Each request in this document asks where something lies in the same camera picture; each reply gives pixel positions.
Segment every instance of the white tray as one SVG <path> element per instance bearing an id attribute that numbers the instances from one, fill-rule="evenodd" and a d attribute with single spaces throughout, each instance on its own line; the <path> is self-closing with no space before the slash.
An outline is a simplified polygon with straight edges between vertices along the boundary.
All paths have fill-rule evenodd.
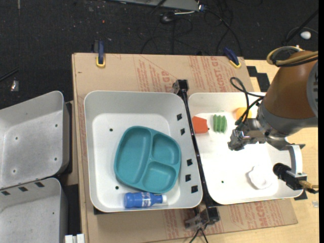
<path id="1" fill-rule="evenodd" d="M 172 93 L 94 91 L 85 98 L 85 119 L 89 164 L 90 197 L 102 212 L 193 208 L 202 199 L 200 176 L 182 99 Z M 144 126 L 171 136 L 181 148 L 178 180 L 169 192 L 167 204 L 125 209 L 127 192 L 138 190 L 120 183 L 113 165 L 123 133 L 132 126 Z"/>
<path id="2" fill-rule="evenodd" d="M 59 91 L 0 110 L 0 189 L 59 174 L 69 162 L 69 113 Z"/>
<path id="3" fill-rule="evenodd" d="M 1 243 L 63 243 L 67 217 L 67 199 L 55 178 L 0 191 Z"/>
<path id="4" fill-rule="evenodd" d="M 252 103 L 256 97 L 249 96 Z M 196 134 L 208 192 L 219 204 L 237 204 L 250 201 L 281 199 L 299 196 L 303 190 L 292 190 L 279 180 L 272 168 L 276 163 L 291 166 L 290 154 L 287 150 L 279 151 L 269 145 L 246 145 L 243 150 L 231 151 L 230 141 L 235 126 L 235 112 L 246 107 L 244 93 L 196 93 L 188 99 L 191 117 L 207 119 L 210 128 L 206 134 Z M 251 109 L 252 117 L 257 114 L 257 106 Z M 213 116 L 224 115 L 227 119 L 225 133 L 213 130 Z M 248 178 L 248 172 L 260 165 L 270 174 L 271 186 L 257 189 Z"/>

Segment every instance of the bottle label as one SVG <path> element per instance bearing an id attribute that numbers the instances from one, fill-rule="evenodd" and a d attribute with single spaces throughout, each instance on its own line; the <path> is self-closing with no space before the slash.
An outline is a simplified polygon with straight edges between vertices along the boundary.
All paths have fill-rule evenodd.
<path id="1" fill-rule="evenodd" d="M 142 207 L 150 207 L 151 202 L 151 196 L 149 192 L 142 192 Z"/>

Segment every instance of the green object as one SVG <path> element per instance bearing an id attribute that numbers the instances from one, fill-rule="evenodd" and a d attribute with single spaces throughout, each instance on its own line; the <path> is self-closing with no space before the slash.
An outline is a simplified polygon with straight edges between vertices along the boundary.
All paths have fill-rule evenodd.
<path id="1" fill-rule="evenodd" d="M 222 132 L 224 133 L 227 127 L 227 120 L 225 116 L 221 115 L 214 115 L 213 116 L 214 121 L 214 132 Z"/>

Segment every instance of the table surface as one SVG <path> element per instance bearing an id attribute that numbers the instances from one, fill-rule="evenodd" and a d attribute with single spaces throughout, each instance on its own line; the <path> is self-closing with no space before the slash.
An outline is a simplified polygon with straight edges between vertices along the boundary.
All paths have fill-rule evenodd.
<path id="1" fill-rule="evenodd" d="M 246 66 L 255 66 L 259 73 L 266 73 L 270 82 L 278 70 L 277 67 L 269 65 L 264 60 L 245 60 L 245 63 Z M 260 91 L 256 77 L 252 77 L 251 82 L 255 92 Z M 307 174 L 308 181 L 313 184 L 318 184 L 318 128 L 302 129 L 298 133 L 291 135 L 289 137 L 289 142 L 295 144 L 306 144 L 302 149 L 303 172 Z M 75 147 L 80 150 L 80 142 L 76 141 L 76 144 Z M 79 167 L 79 183 L 83 183 L 83 178 L 80 174 L 82 174 L 82 172 Z M 305 200 L 291 200 L 297 216 L 298 224 L 213 234 L 207 236 L 208 242 L 319 242 L 319 208 L 316 207 L 316 204 L 318 206 L 319 201 L 318 194 L 308 193 L 307 196 L 308 199 Z M 87 223 L 85 208 L 85 197 L 81 193 L 80 215 L 82 220 L 82 233 L 86 235 L 86 242 L 88 242 L 87 226 L 85 225 Z M 156 242 L 185 243 L 190 242 L 190 240 L 191 238 L 180 238 Z M 205 240 L 202 236 L 198 236 L 194 242 L 205 242 Z"/>

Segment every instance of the bottle cap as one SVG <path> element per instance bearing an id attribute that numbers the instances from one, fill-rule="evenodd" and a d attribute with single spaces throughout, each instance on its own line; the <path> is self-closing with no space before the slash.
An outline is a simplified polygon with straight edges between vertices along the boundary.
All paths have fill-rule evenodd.
<path id="1" fill-rule="evenodd" d="M 168 201 L 168 198 L 165 194 L 162 194 L 162 204 L 165 204 Z"/>

